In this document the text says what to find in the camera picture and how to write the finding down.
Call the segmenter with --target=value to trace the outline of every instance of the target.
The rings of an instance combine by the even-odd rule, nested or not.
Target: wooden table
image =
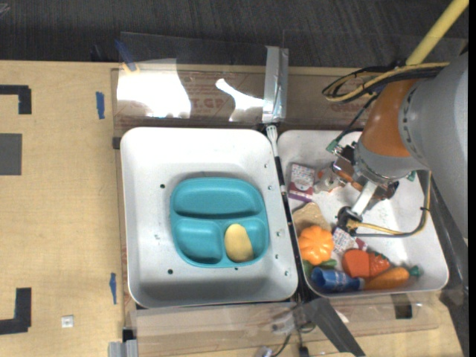
[[[112,149],[115,64],[0,61],[0,84],[28,85],[32,115],[0,95],[0,133],[22,134],[22,174],[0,176],[0,319],[32,290],[28,332],[0,335],[0,356],[107,356],[124,322],[118,191]],[[99,119],[96,92],[104,93]],[[117,278],[117,304],[109,279]],[[447,309],[428,331],[358,337],[369,356],[461,356]],[[73,315],[74,326],[62,327]],[[335,351],[328,341],[312,353]],[[252,356],[254,349],[202,356]],[[295,346],[282,356],[297,356]]]

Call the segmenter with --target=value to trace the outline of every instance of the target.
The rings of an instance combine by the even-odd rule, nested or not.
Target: yellow potato
[[[246,229],[234,223],[225,232],[225,250],[228,258],[234,262],[248,262],[254,259],[253,247]]]

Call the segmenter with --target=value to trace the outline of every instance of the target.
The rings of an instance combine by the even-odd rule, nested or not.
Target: sink basin
[[[141,127],[123,136],[120,155],[128,283],[138,304],[269,302],[294,294],[295,259],[264,135]],[[227,206],[230,195],[236,205]],[[240,221],[255,258],[233,263],[224,229]]]

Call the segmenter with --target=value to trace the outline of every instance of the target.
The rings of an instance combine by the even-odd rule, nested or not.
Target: blue bottle
[[[360,277],[350,277],[345,272],[324,270],[315,267],[311,273],[312,282],[327,292],[358,291],[364,288],[364,280]]]

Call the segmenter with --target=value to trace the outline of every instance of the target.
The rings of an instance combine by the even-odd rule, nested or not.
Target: teal tray
[[[266,207],[260,192],[238,178],[190,178],[176,186],[170,197],[173,242],[186,262],[209,268],[246,266],[258,261],[269,245]],[[230,260],[225,231],[238,223],[251,240],[254,259]]]

